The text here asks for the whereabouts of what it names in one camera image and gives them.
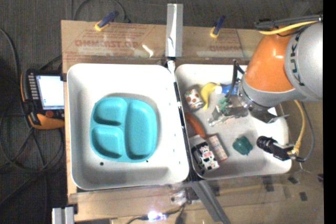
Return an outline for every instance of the blue and yellow clamp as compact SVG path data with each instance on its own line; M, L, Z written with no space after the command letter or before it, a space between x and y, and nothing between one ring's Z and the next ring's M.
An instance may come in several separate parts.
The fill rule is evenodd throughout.
M94 25L96 30L102 31L105 27L108 26L109 22L113 21L118 15L119 15L119 12L117 11L109 13L106 17L104 17L103 20L97 22Z
M219 17L219 19L217 20L217 22L214 23L213 28L211 29L211 33L210 36L213 38L217 38L219 35L219 30L222 27L222 24L224 22L225 16L222 15L221 17Z

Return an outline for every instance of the gray floor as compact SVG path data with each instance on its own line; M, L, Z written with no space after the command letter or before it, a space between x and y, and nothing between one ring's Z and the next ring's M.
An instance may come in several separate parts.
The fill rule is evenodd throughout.
M26 68L39 68L61 54L63 19L95 22L118 10L121 14L118 22L165 24L167 3L182 3L185 26L211 27L223 14L226 16L223 27L252 29L259 19L283 19L323 11L323 0L89 0L81 6L84 1L0 0L0 28L17 50L19 73ZM56 61L50 68L59 64ZM0 113L14 93L15 102L7 114L20 114L17 84L8 82L9 78L17 79L14 57L3 33L0 33L0 75ZM0 130L3 148L13 157L27 135L26 122L19 115L7 115ZM61 141L58 132L37 132L35 137L44 160L51 160ZM41 168L34 139L29 140L19 160L27 167ZM1 153L0 165L6 162ZM0 223L50 223L51 208L66 205L64 156L48 173L36 176L13 167L1 170ZM30 177L37 179L21 187Z

